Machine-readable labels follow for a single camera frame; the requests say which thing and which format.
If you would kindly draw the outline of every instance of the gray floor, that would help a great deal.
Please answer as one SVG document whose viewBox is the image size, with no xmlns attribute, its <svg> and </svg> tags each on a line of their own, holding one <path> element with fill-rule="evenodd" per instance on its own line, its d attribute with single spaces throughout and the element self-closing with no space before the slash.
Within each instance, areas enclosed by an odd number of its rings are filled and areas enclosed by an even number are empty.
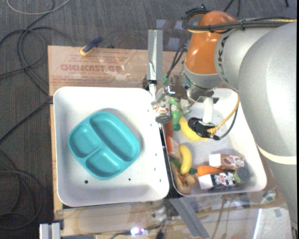
<svg viewBox="0 0 299 239">
<path fill-rule="evenodd" d="M 47 11 L 51 9 L 51 0 L 9 0 L 16 9 L 27 12 Z M 66 0 L 55 0 L 55 6 Z M 204 4 L 208 10 L 224 10 L 230 0 L 71 0 L 65 6 L 45 16 L 31 28 L 51 27 L 68 36 L 75 46 L 83 46 L 95 36 L 103 37 L 103 46 L 108 43 L 115 48 L 147 49 L 149 29 L 160 28 L 160 22 L 166 20 L 163 30 L 164 50 L 175 50 L 178 44 L 170 40 L 177 37 L 181 42 L 190 38 L 187 31 L 174 28 L 185 12 Z M 238 19 L 251 17 L 283 16 L 297 18 L 297 0 L 234 0 L 227 12 Z M 38 19 L 38 15 L 26 15 L 13 11 L 5 0 L 0 0 L 0 41 L 5 35 L 18 29 L 27 28 Z M 40 33 L 47 44 L 71 45 L 69 40 L 55 30 L 41 28 Z M 10 34 L 0 43 L 0 74 L 24 66 L 17 52 L 17 42 L 22 31 Z M 28 64 L 42 59 L 32 66 L 33 73 L 20 70 L 0 77 L 0 164 L 8 165 L 12 161 L 15 169 L 0 166 L 0 171 L 22 171 L 39 182 L 39 190 L 24 175 L 19 175 L 29 183 L 37 204 L 32 210 L 26 189 L 20 184 L 20 201 L 14 207 L 18 196 L 16 173 L 0 173 L 0 215 L 17 211 L 28 216 L 5 215 L 0 226 L 8 228 L 23 226 L 34 217 L 42 199 L 42 209 L 30 225 L 18 230 L 0 229 L 1 238 L 38 238 L 38 224 L 53 221 L 51 139 L 49 126 L 49 105 L 47 104 L 47 55 L 45 46 L 37 35 L 26 35 L 22 43 L 24 57 Z"/>
</svg>

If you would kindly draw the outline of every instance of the orange carrot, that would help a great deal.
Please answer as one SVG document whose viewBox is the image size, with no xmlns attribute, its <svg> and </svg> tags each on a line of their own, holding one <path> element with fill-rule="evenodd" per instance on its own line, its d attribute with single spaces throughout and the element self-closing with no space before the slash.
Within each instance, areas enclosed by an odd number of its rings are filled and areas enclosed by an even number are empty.
<svg viewBox="0 0 299 239">
<path fill-rule="evenodd" d="M 213 174 L 213 173 L 223 173 L 224 170 L 221 170 L 219 168 L 209 166 L 209 165 L 199 165 L 197 168 L 197 175 L 203 176 L 206 174 Z"/>
</svg>

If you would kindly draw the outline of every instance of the chocolate milk carton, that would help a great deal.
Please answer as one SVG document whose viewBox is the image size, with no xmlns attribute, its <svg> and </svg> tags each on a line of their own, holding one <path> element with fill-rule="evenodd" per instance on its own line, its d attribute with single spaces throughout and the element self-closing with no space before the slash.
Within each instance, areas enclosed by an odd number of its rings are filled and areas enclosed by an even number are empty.
<svg viewBox="0 0 299 239">
<path fill-rule="evenodd" d="M 236 170 L 244 166 L 244 158 L 228 154 L 209 154 L 209 165 L 223 170 Z"/>
</svg>

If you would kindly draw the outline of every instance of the white cable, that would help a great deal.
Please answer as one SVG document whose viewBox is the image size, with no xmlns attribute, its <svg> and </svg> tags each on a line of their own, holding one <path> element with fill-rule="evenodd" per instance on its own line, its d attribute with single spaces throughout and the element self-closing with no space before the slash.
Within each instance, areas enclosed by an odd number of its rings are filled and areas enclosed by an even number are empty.
<svg viewBox="0 0 299 239">
<path fill-rule="evenodd" d="M 56 10 L 60 9 L 61 7 L 65 6 L 69 1 L 71 1 L 71 0 L 67 0 L 67 1 L 65 1 L 63 4 L 61 4 L 60 6 L 56 7 L 56 8 L 53 9 L 53 10 L 48 10 L 48 11 L 44 11 L 44 12 L 34 12 L 34 13 L 32 13 L 32 12 L 24 12 L 24 11 L 17 10 L 17 9 L 15 9 L 15 8 L 13 8 L 13 7 L 10 5 L 9 0 L 6 0 L 6 3 L 8 4 L 8 6 L 9 6 L 12 10 L 14 10 L 14 11 L 16 11 L 16 12 L 18 12 L 18 13 L 27 14 L 27 15 L 42 15 L 42 14 L 50 13 L 50 12 L 53 12 L 53 11 L 56 11 Z"/>
</svg>

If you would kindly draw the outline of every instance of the yellow cable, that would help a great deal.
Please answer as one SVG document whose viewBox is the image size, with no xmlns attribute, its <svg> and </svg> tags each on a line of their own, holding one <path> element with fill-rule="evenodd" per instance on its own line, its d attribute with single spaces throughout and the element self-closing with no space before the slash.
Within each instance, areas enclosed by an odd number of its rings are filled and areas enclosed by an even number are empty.
<svg viewBox="0 0 299 239">
<path fill-rule="evenodd" d="M 211 134 L 211 136 L 214 136 L 216 134 L 216 131 L 224 124 L 226 123 L 227 120 L 229 120 L 229 118 L 235 113 L 235 111 L 238 109 L 238 105 L 240 102 L 240 98 L 238 96 L 237 98 L 237 103 L 235 105 L 235 108 L 233 109 L 233 111 L 221 122 L 219 123 L 216 127 L 212 127 L 210 129 L 207 130 L 207 132 L 209 132 Z"/>
</svg>

